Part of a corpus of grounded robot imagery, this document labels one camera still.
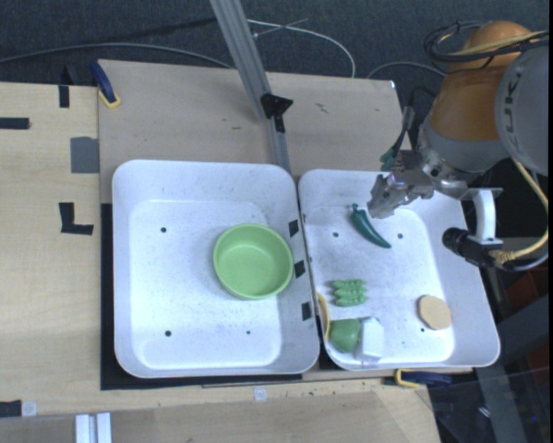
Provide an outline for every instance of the metal pole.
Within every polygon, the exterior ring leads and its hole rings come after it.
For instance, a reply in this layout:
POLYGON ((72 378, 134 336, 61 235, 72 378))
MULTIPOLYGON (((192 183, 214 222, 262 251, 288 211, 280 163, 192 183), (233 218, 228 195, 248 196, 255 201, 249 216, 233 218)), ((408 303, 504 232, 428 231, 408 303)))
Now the metal pole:
POLYGON ((221 26, 222 35, 239 71, 239 77, 243 81, 254 113, 268 129, 273 159, 276 164, 290 173, 290 160, 283 130, 277 129, 275 117, 266 115, 261 102, 264 95, 271 94, 270 83, 247 25, 241 2, 210 0, 210 4, 221 26))

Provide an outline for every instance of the green pea pod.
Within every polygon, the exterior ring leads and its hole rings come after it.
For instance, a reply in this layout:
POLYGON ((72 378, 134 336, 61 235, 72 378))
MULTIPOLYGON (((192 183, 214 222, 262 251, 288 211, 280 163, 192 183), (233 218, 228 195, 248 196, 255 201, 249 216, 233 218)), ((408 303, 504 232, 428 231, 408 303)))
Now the green pea pod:
POLYGON ((344 288, 337 289, 334 294, 336 297, 356 297, 357 295, 364 294, 367 291, 366 287, 357 287, 357 288, 344 288))
POLYGON ((354 306, 360 305, 367 301, 367 297, 362 293, 353 297, 340 297, 335 301, 337 306, 354 306))
POLYGON ((359 210, 357 204, 352 204, 352 215, 350 215, 350 220, 352 220, 352 224, 355 226, 356 230, 371 243, 380 247, 391 247, 391 245, 377 233, 377 230, 373 228, 367 213, 364 210, 359 210))
POLYGON ((347 281, 334 281, 334 289, 343 289, 346 287, 362 287, 366 282, 362 279, 350 279, 347 281))

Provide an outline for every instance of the green bowl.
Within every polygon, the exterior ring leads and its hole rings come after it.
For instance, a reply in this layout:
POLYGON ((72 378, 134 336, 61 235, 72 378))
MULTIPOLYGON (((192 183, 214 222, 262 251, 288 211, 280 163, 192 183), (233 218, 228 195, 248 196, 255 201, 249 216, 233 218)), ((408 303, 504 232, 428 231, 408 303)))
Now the green bowl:
POLYGON ((293 277, 290 248, 279 234, 257 223, 242 223, 223 232, 212 261, 224 288, 243 299, 272 297, 293 277))

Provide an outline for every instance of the black cable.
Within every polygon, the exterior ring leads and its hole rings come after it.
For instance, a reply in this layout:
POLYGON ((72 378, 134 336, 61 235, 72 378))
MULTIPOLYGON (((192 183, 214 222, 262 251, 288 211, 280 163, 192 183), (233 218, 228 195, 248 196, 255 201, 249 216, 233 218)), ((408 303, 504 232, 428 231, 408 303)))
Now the black cable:
POLYGON ((436 74, 437 76, 444 77, 445 72, 442 69, 437 69, 435 67, 426 66, 425 64, 415 63, 412 61, 395 61, 392 63, 383 64, 382 66, 375 67, 373 70, 371 70, 368 75, 365 78, 372 78, 375 74, 380 72, 383 69, 386 69, 388 67, 396 67, 396 66, 410 66, 410 67, 416 67, 418 69, 425 69, 432 74, 436 74))
POLYGON ((425 94, 432 97, 432 99, 434 99, 436 97, 436 94, 432 90, 430 90, 430 89, 428 89, 424 86, 414 87, 410 91, 410 94, 407 98, 407 104, 404 108, 404 110, 408 111, 408 112, 403 114, 402 130, 401 130, 399 136, 397 137, 397 139, 395 140, 395 142, 393 143, 393 145, 391 146, 391 153, 392 153, 392 156, 394 158, 397 157, 397 154, 399 153, 399 150, 401 149, 401 146, 403 144, 403 140, 405 139, 405 135, 410 131, 410 128, 414 124, 414 120, 415 120, 414 102, 415 102, 415 94, 418 91, 423 91, 425 94))
MULTIPOLYGON (((477 71, 477 70, 483 70, 483 69, 485 69, 487 66, 489 66, 493 60, 494 60, 493 56, 492 56, 492 57, 488 57, 488 58, 486 59, 486 62, 484 62, 484 63, 483 63, 481 66, 479 66, 479 67, 468 67, 468 68, 464 68, 464 69, 447 70, 447 71, 445 71, 445 74, 446 74, 447 76, 449 76, 450 74, 459 74, 459 73, 461 73, 461 72, 475 72, 475 71, 477 71)), ((438 64, 437 64, 436 62, 434 62, 434 61, 432 61, 432 65, 433 65, 434 67, 436 67, 437 69, 439 69, 439 70, 443 70, 443 69, 441 69, 441 68, 438 66, 438 64)))
POLYGON ((103 42, 128 42, 130 40, 135 40, 137 38, 145 38, 149 36, 167 36, 178 30, 191 30, 194 28, 200 28, 202 26, 210 25, 211 23, 216 23, 216 22, 217 22, 217 18, 196 19, 193 21, 187 21, 185 23, 177 23, 174 25, 164 25, 156 28, 149 28, 143 31, 137 31, 134 33, 114 36, 111 38, 106 38, 105 40, 87 40, 84 42, 80 42, 79 44, 98 44, 103 42))
POLYGON ((188 57, 194 57, 197 59, 201 59, 203 61, 207 61, 210 63, 213 63, 217 66, 225 67, 228 69, 232 69, 232 66, 229 66, 228 64, 225 64, 222 61, 219 61, 217 59, 214 59, 212 57, 208 57, 203 54, 198 53, 192 53, 190 51, 185 51, 183 49, 175 49, 175 48, 169 48, 166 46, 157 46, 154 44, 141 44, 138 42, 97 42, 93 44, 75 44, 73 46, 64 46, 60 48, 53 48, 53 49, 44 49, 40 51, 35 51, 33 53, 27 53, 27 54, 19 54, 14 55, 10 57, 4 57, 3 59, 0 59, 0 65, 19 61, 22 59, 30 59, 32 57, 38 57, 41 55, 47 55, 47 54, 56 54, 56 53, 66 53, 69 51, 79 51, 79 50, 86 50, 86 49, 102 49, 102 48, 132 48, 132 49, 146 49, 146 50, 152 50, 152 51, 162 51, 167 53, 174 53, 174 54, 181 54, 186 55, 188 57))
POLYGON ((548 258, 549 258, 549 252, 547 251, 541 257, 538 257, 533 261, 524 262, 524 263, 521 263, 519 261, 509 261, 504 263, 501 267, 499 267, 499 269, 504 270, 506 272, 524 272, 526 270, 539 266, 540 264, 545 262, 548 258))
POLYGON ((503 54, 512 54, 523 52, 528 49, 535 47, 543 46, 548 44, 548 35, 549 31, 540 31, 538 34, 531 34, 528 38, 517 42, 511 42, 500 46, 496 49, 489 51, 483 51, 480 53, 473 54, 448 54, 444 53, 439 49, 439 46, 442 42, 448 40, 449 38, 463 32, 466 30, 475 30, 486 23, 480 21, 456 21, 455 23, 442 27, 438 30, 432 30, 426 38, 424 38, 424 51, 430 60, 433 62, 434 66, 439 70, 442 70, 437 66, 436 63, 444 64, 455 64, 455 63, 467 63, 472 61, 478 61, 480 59, 487 59, 482 66, 476 67, 473 69, 462 69, 462 70, 480 70, 485 68, 494 57, 503 54))

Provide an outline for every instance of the wooden board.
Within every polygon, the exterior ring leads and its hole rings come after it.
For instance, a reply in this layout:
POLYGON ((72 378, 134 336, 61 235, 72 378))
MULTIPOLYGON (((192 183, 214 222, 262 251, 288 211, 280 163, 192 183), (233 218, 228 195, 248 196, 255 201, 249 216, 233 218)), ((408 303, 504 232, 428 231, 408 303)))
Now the wooden board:
MULTIPOLYGON (((0 130, 0 401, 34 401, 40 415, 253 401, 249 385, 100 391, 100 179, 71 173, 70 160, 71 138, 100 135, 96 89, 71 87, 60 108, 56 86, 0 83, 2 116, 31 126, 0 130), (92 235, 61 233, 60 202, 92 235)), ((311 382, 318 374, 266 386, 269 401, 376 394, 402 433, 437 441, 411 390, 357 375, 311 382)))
MULTIPOLYGON (((132 159, 272 162, 236 71, 100 61, 121 104, 101 105, 102 203, 114 170, 132 159)), ((294 100, 284 114, 292 174, 310 169, 376 171, 399 136, 402 113, 386 80, 269 73, 275 94, 294 100)))
MULTIPOLYGON (((384 403, 374 392, 117 412, 112 414, 113 441, 439 443, 438 437, 429 432, 433 425, 430 415, 426 420, 419 418, 426 411, 424 402, 403 403, 409 414, 384 403)), ((0 443, 34 441, 71 443, 73 417, 0 420, 0 443)))

